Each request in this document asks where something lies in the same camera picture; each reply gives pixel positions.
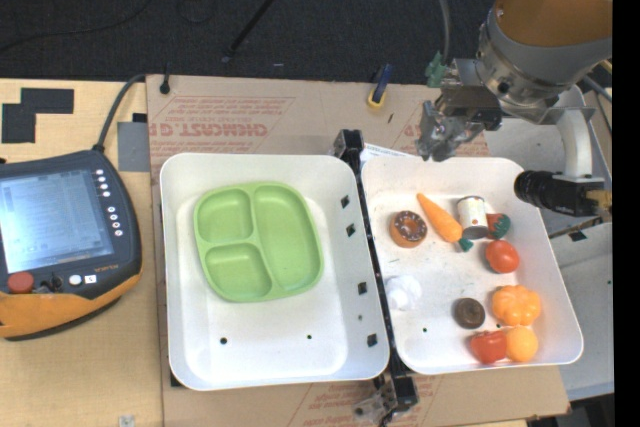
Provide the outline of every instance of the green divided plate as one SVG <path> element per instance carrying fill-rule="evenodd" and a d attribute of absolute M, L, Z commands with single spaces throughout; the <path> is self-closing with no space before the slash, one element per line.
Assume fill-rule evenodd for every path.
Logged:
<path fill-rule="evenodd" d="M 279 182 L 252 182 L 205 193 L 196 203 L 198 255 L 211 288 L 235 302 L 306 292 L 324 259 L 305 199 Z"/>

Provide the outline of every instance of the black tape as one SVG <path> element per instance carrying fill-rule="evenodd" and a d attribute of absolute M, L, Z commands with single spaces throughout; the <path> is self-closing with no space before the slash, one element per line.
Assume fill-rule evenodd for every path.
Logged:
<path fill-rule="evenodd" d="M 22 88 L 20 103 L 2 106 L 2 142 L 35 143 L 36 114 L 73 114 L 73 89 Z"/>

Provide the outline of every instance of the touchscreen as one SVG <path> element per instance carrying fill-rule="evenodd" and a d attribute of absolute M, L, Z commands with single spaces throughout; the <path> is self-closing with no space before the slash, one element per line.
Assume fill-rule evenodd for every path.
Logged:
<path fill-rule="evenodd" d="M 0 179 L 9 274 L 113 253 L 89 170 Z"/>

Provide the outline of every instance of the red emergency stop button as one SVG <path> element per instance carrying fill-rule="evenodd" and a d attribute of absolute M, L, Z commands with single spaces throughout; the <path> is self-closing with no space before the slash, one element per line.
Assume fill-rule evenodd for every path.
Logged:
<path fill-rule="evenodd" d="M 33 275 L 27 271 L 11 274 L 7 286 L 12 294 L 30 294 L 33 290 Z"/>

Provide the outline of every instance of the white plastic tray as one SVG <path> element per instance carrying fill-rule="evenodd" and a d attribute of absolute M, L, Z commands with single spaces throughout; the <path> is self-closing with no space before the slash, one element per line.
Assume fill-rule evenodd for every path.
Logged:
<path fill-rule="evenodd" d="M 402 361 L 421 374 L 442 374 L 510 366 L 562 365 L 582 354 L 580 326 L 567 294 L 540 211 L 519 200 L 513 184 L 523 169 L 501 158 L 455 157 L 424 162 L 420 157 L 375 157 L 362 171 L 371 231 L 383 278 L 411 275 L 423 296 L 414 310 L 391 311 L 391 322 Z M 416 194 L 422 192 L 456 215 L 456 201 L 468 195 L 485 198 L 487 212 L 507 214 L 512 221 L 505 240 L 518 250 L 521 263 L 510 274 L 493 272 L 484 259 L 488 239 L 474 241 L 464 253 L 445 242 L 430 226 L 417 248 L 398 247 L 389 236 L 390 217 L 400 210 L 421 213 Z M 496 287 L 520 283 L 541 297 L 542 313 L 532 325 L 539 340 L 536 356 L 526 363 L 502 360 L 480 364 L 466 344 L 470 335 L 495 330 L 491 313 Z M 452 309 L 461 297 L 473 297 L 485 307 L 486 320 L 477 330 L 459 327 Z"/>
<path fill-rule="evenodd" d="M 206 281 L 193 209 L 211 189 L 267 180 L 286 183 L 305 198 L 324 271 L 312 289 L 296 296 L 228 302 Z M 182 153 L 163 165 L 160 189 L 169 363 L 182 384 L 217 390 L 370 379 L 384 371 L 389 344 L 349 166 L 321 155 Z"/>

